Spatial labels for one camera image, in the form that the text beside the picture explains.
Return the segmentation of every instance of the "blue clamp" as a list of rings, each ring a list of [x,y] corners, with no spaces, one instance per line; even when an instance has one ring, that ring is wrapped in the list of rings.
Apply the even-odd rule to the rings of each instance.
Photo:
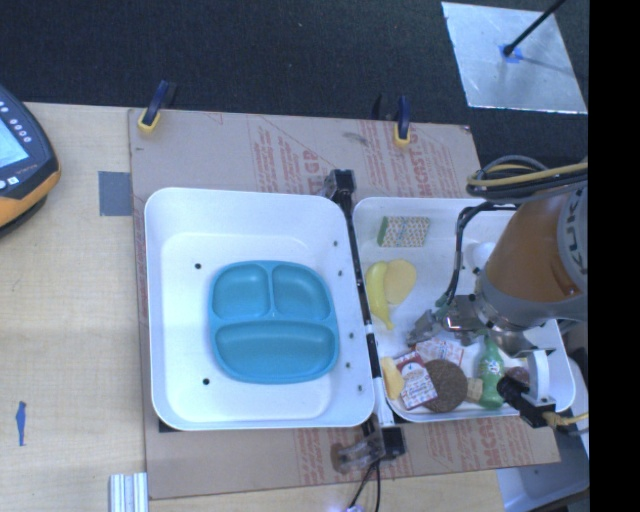
[[[176,84],[161,80],[149,106],[142,111],[138,118],[138,128],[146,133],[151,133],[160,119],[160,109],[173,101],[176,92]]]
[[[398,112],[396,114],[396,124],[393,127],[393,142],[396,146],[405,147],[411,140],[409,134],[409,100],[406,96],[398,99]]]

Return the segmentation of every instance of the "yellow banana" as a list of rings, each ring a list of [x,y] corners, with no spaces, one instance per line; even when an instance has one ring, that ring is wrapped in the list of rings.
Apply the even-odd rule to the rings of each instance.
[[[387,329],[393,329],[394,325],[389,318],[389,304],[384,295],[384,275],[387,273],[388,263],[377,261],[371,265],[364,276],[364,285],[367,291],[369,311],[384,322]]]

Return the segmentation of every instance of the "wooden table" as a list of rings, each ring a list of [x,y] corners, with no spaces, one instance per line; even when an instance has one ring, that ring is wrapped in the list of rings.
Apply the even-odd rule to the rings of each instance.
[[[145,471],[131,216],[101,216],[101,171],[129,172],[127,109],[27,105],[58,153],[44,207],[0,238],[0,510],[108,510]],[[16,413],[26,404],[24,445]],[[345,510],[357,484],[152,501],[151,511]],[[375,504],[375,481],[359,503]],[[495,471],[382,482],[381,510],[502,510]]]

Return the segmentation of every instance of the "blue plate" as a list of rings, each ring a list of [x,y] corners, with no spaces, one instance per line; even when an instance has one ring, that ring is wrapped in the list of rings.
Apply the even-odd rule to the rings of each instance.
[[[338,359],[336,313],[322,277],[285,261],[246,261],[211,282],[213,352],[232,378],[288,384],[321,377]]]

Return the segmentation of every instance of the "black metal rod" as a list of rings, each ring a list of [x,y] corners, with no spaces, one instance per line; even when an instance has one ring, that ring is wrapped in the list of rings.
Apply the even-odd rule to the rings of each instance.
[[[513,53],[513,50],[515,50],[516,46],[518,46],[522,40],[527,37],[529,34],[531,34],[531,32],[533,32],[535,30],[535,28],[540,25],[540,23],[542,23],[544,20],[546,20],[549,16],[551,16],[551,14],[553,14],[553,12],[560,7],[563,3],[565,3],[566,0],[558,0],[555,4],[553,4],[551,7],[549,7],[549,9],[547,9],[544,13],[542,13],[542,15],[536,20],[534,21],[531,25],[529,25],[529,28],[527,28],[522,34],[520,34],[511,44],[508,44],[507,46],[504,47],[504,49],[502,50],[502,53],[505,55],[505,57],[508,57],[509,55],[511,55],[511,53]]]

